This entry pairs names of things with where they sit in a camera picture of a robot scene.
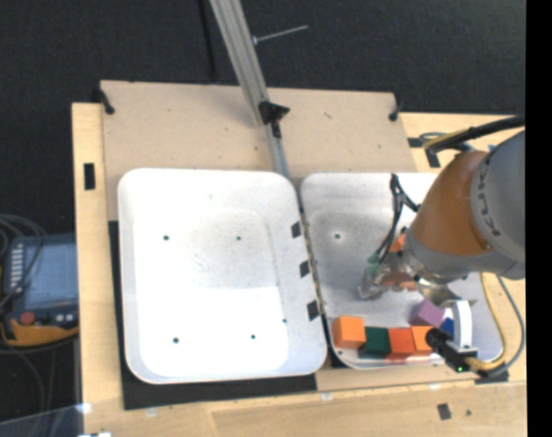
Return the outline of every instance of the wooden table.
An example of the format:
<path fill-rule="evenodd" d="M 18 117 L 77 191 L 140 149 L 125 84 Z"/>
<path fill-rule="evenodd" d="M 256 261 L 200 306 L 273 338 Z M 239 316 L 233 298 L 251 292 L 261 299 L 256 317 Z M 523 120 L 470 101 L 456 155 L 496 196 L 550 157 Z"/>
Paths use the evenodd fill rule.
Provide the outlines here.
<path fill-rule="evenodd" d="M 273 91 L 283 96 L 288 94 L 286 90 Z M 311 103 L 314 96 L 322 94 L 322 91 L 296 90 L 294 99 L 302 108 L 303 102 Z M 327 96 L 326 101 L 333 110 L 351 110 L 347 96 L 354 96 L 354 93 L 337 92 Z M 82 401 L 87 409 L 85 432 L 112 432 L 115 437 L 394 437 L 414 434 L 460 436 L 471 432 L 505 437 L 526 435 L 526 351 L 510 368 L 509 381 L 476 384 L 477 376 L 473 373 L 456 374 L 446 366 L 353 371 L 334 369 L 326 363 L 316 373 L 317 392 L 124 410 L 107 233 L 103 115 L 100 104 L 76 103 L 72 106 L 81 381 Z M 419 137 L 427 131 L 455 131 L 497 118 L 402 113 L 398 127 L 403 129 L 404 137 Z M 233 121 L 237 127 L 237 118 Z M 512 134 L 514 131 L 501 132 L 473 143 L 486 149 Z M 319 148 L 319 140 L 315 141 L 312 146 Z M 412 148 L 410 152 L 412 156 L 403 162 L 406 164 L 404 170 L 413 159 L 419 171 L 439 172 L 440 168 L 430 168 L 421 148 Z M 441 165 L 447 164 L 453 156 L 449 151 L 439 153 Z M 94 166 L 96 185 L 92 189 L 86 189 L 85 164 Z M 518 323 L 496 278 L 485 277 L 485 286 L 506 340 L 509 358 L 520 341 Z M 510 280 L 507 286 L 525 319 L 525 281 Z M 441 417 L 439 405 L 447 405 L 449 419 Z"/>

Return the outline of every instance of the dark green block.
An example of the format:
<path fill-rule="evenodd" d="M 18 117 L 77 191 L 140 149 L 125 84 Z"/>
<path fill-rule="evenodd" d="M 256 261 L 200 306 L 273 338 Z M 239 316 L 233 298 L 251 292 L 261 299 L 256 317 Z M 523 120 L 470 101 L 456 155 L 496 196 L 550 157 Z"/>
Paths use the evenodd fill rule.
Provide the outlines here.
<path fill-rule="evenodd" d="M 389 332 L 384 327 L 365 327 L 365 344 L 359 349 L 363 359 L 381 360 L 392 350 Z"/>

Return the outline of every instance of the red button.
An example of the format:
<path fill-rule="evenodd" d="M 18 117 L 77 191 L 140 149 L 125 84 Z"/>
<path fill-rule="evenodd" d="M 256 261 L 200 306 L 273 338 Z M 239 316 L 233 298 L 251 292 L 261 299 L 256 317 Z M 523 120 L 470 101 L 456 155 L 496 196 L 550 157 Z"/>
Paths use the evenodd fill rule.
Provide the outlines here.
<path fill-rule="evenodd" d="M 26 310 L 21 313 L 19 320 L 21 321 L 21 325 L 33 325 L 36 321 L 36 315 L 30 310 Z"/>

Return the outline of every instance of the electronic device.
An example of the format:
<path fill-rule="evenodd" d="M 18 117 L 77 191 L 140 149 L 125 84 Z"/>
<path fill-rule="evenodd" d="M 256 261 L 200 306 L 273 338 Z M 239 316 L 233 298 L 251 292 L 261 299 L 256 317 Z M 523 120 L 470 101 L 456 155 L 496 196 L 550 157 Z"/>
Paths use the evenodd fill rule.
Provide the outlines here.
<path fill-rule="evenodd" d="M 10 345 L 42 345 L 78 333 L 74 233 L 15 238 L 3 266 L 1 295 L 11 298 L 1 323 Z"/>

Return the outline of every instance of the black floor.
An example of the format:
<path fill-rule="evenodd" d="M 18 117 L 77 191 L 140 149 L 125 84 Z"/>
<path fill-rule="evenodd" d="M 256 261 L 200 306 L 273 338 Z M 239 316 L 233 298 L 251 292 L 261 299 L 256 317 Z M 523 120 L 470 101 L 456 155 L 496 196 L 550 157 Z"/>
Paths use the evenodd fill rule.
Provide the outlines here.
<path fill-rule="evenodd" d="M 525 113 L 526 0 L 241 0 L 269 86 L 394 92 L 406 111 Z M 198 0 L 0 0 L 0 212 L 74 231 L 72 102 L 101 79 L 209 83 Z M 217 82 L 235 84 L 210 19 Z M 0 356 L 0 421 L 76 402 L 72 345 Z"/>

